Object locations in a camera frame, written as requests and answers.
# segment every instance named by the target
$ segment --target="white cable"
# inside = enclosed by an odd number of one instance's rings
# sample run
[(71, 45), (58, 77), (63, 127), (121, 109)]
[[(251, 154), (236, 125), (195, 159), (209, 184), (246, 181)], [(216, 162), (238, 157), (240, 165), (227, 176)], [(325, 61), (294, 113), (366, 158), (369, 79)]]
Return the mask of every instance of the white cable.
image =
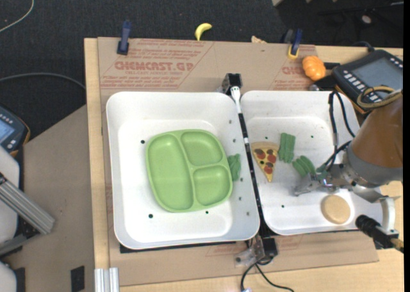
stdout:
[(2, 33), (4, 30), (14, 26), (15, 24), (18, 24), (20, 21), (24, 20), (24, 18), (26, 18), (30, 14), (30, 12), (33, 10), (33, 7), (34, 7), (34, 0), (31, 0), (31, 6), (30, 6), (30, 9), (27, 11), (27, 13), (24, 14), (20, 19), (18, 19), (16, 21), (12, 22), (11, 24), (9, 24), (8, 26), (5, 26), (5, 27), (1, 28), (0, 33)]

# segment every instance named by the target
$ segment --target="toy pizza slice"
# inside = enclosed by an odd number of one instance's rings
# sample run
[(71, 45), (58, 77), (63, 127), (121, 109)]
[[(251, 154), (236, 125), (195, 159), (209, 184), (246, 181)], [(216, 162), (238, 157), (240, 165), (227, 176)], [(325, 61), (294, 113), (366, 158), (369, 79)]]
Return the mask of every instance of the toy pizza slice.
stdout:
[(279, 150), (278, 144), (272, 142), (255, 142), (251, 143), (250, 149), (256, 162), (258, 162), (258, 166), (268, 179), (268, 182), (272, 182)]

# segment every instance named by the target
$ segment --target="white tray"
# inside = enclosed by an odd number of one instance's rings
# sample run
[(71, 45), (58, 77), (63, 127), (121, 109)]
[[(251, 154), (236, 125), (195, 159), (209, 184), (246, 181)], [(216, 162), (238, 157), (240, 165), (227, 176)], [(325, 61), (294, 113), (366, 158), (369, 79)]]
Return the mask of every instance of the white tray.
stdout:
[[(241, 99), (249, 141), (269, 140), (280, 143), (281, 133), (296, 136), (295, 159), (307, 156), (319, 167), (333, 153), (332, 126), (329, 117), (329, 92), (268, 92), (251, 91)], [(342, 95), (349, 125), (353, 132), (359, 129), (351, 102)], [(334, 98), (334, 116), (339, 133), (339, 146), (352, 139), (345, 128), (341, 107)], [(336, 163), (341, 162), (338, 154)], [(277, 160), (272, 182), (267, 182), (254, 161), (263, 216), (268, 227), (281, 235), (345, 231), (357, 229), (354, 223), (363, 214), (382, 222), (379, 203), (371, 204), (357, 195), (341, 190), (338, 196), (350, 206), (350, 218), (343, 225), (327, 221), (320, 203), (328, 196), (322, 191), (312, 191), (296, 197), (294, 188), (300, 175), (291, 164)]]
[[(127, 248), (145, 249), (240, 241), (259, 229), (259, 215), (233, 100), (221, 93), (119, 92), (106, 106), (113, 185), (114, 230)], [(171, 213), (151, 191), (145, 146), (151, 137), (204, 129), (227, 156), (241, 155), (241, 180), (224, 203), (203, 211)]]

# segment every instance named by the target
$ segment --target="dark floor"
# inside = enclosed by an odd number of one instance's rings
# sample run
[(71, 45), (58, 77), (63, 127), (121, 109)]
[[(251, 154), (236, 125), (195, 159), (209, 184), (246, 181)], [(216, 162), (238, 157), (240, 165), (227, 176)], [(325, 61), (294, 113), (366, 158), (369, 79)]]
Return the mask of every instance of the dark floor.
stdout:
[[(377, 9), (375, 24), (358, 25), (360, 12), (319, 15), (329, 10), (373, 8), (403, 0), (35, 0), (20, 23), (0, 32), (0, 79), (16, 74), (51, 72), (84, 83), (83, 39), (119, 36), (124, 19), (131, 37), (193, 39), (202, 22), (213, 29), (203, 40), (249, 42), (252, 35), (280, 42), (288, 28), (303, 30), (304, 44), (403, 47), (404, 7)], [(0, 0), (0, 29), (17, 20), (30, 0)], [(0, 104), (23, 118), (32, 137), (85, 103), (84, 91), (53, 77), (0, 82)]]

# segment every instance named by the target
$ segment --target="yellow banana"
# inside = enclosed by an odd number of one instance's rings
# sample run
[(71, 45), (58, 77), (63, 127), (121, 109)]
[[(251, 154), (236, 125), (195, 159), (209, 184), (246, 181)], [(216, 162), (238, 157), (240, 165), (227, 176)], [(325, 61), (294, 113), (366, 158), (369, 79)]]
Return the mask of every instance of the yellow banana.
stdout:
[(204, 31), (207, 31), (212, 28), (212, 25), (209, 23), (202, 23), (199, 26), (197, 26), (197, 29), (195, 30), (195, 37), (197, 40), (201, 39), (202, 33)]

